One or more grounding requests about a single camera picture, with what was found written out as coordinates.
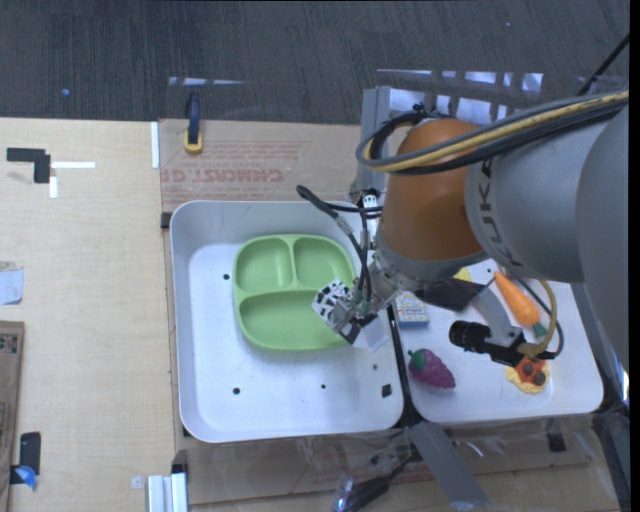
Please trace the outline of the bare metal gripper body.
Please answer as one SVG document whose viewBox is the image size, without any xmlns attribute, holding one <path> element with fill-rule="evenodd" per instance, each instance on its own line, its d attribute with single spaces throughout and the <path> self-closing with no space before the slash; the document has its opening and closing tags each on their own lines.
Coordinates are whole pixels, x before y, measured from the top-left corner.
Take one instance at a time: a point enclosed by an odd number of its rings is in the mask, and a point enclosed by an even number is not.
<svg viewBox="0 0 640 512">
<path fill-rule="evenodd" d="M 353 281 L 348 301 L 349 319 L 376 315 L 403 291 L 419 281 L 419 260 L 394 251 L 369 251 L 358 255 L 360 271 Z"/>
</svg>

